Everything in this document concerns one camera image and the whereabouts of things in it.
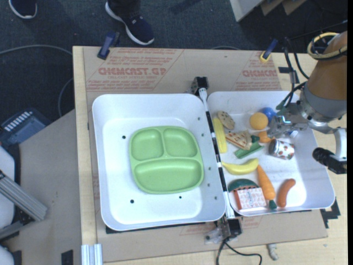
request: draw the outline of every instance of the green plate compartment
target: green plate compartment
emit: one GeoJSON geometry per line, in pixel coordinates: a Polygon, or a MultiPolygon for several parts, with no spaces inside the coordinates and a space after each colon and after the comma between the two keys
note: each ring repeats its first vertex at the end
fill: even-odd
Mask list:
{"type": "Polygon", "coordinates": [[[178,126],[155,126],[134,132],[130,164],[138,187],[153,194],[185,192],[200,185],[204,166],[197,141],[178,126]]]}

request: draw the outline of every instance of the black floor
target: black floor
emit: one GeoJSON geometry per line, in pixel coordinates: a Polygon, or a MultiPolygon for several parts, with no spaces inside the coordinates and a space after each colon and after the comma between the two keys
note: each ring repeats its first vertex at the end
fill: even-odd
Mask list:
{"type": "MultiPolygon", "coordinates": [[[[24,21],[12,13],[8,0],[0,0],[0,123],[27,107],[51,121],[74,109],[72,46],[101,46],[111,30],[121,33],[120,46],[137,46],[106,14],[105,2],[38,0],[38,16],[24,21]],[[29,45],[58,48],[5,52],[29,45]]],[[[264,16],[257,7],[239,23],[229,0],[142,0],[142,13],[156,36],[151,47],[160,48],[265,50],[273,38],[290,37],[294,50],[305,52],[321,29],[347,30],[347,23],[340,24],[347,20],[347,0],[308,0],[291,15],[278,6],[264,16]]]]}

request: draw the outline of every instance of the yellow corn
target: yellow corn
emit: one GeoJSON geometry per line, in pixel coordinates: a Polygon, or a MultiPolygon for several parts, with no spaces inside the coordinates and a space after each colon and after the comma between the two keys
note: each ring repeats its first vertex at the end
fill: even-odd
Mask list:
{"type": "Polygon", "coordinates": [[[221,123],[219,118],[214,118],[212,122],[213,122],[213,128],[215,129],[218,150],[220,151],[220,153],[226,153],[228,150],[228,147],[227,147],[226,134],[224,133],[223,124],[221,123]]]}

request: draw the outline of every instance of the blue shoe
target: blue shoe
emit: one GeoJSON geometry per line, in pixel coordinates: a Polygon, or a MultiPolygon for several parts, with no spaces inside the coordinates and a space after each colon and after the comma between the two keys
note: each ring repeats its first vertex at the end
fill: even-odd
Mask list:
{"type": "Polygon", "coordinates": [[[36,0],[9,0],[11,10],[22,19],[33,19],[37,15],[36,0]]]}
{"type": "Polygon", "coordinates": [[[149,45],[154,42],[152,28],[142,16],[137,15],[132,18],[121,18],[120,16],[114,14],[114,12],[109,8],[108,2],[105,4],[105,10],[113,19],[125,24],[126,33],[133,42],[140,45],[149,45]]]}

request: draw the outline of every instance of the tin can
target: tin can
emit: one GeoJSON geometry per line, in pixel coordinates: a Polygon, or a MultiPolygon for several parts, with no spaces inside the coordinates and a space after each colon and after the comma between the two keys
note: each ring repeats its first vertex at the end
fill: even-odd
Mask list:
{"type": "Polygon", "coordinates": [[[294,144],[278,139],[272,139],[269,144],[269,154],[285,160],[294,156],[294,144]]]}

